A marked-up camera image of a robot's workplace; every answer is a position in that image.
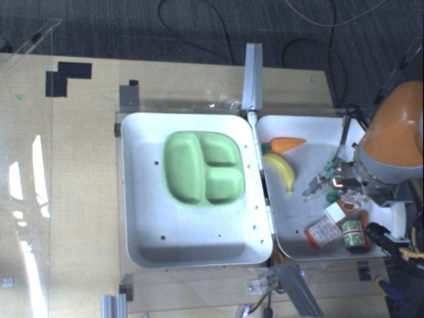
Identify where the green can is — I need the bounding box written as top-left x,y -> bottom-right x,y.
341,219 -> 366,254

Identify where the yellow banana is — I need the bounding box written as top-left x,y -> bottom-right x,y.
262,152 -> 296,195

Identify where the green divided plate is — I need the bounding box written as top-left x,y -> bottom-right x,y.
162,131 -> 246,208

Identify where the orange carrot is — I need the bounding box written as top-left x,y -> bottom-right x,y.
260,137 -> 307,155

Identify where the white and orange carton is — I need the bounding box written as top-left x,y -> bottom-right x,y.
323,198 -> 362,224

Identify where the orange sausage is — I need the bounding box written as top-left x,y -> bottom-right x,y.
356,209 -> 372,252

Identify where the orange printed carton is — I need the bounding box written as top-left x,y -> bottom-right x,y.
304,216 -> 344,250

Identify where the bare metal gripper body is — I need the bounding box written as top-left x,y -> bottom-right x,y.
326,159 -> 368,195

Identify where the black cylinder on white bracket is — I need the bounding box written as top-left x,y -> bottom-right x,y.
365,200 -> 411,258

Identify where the white printed packet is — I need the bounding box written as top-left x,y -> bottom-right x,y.
343,191 -> 371,209

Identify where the white plastic tray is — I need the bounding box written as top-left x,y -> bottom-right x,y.
120,111 -> 274,269
256,114 -> 389,262

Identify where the thin black and white rod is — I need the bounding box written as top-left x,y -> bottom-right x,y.
246,110 -> 276,237

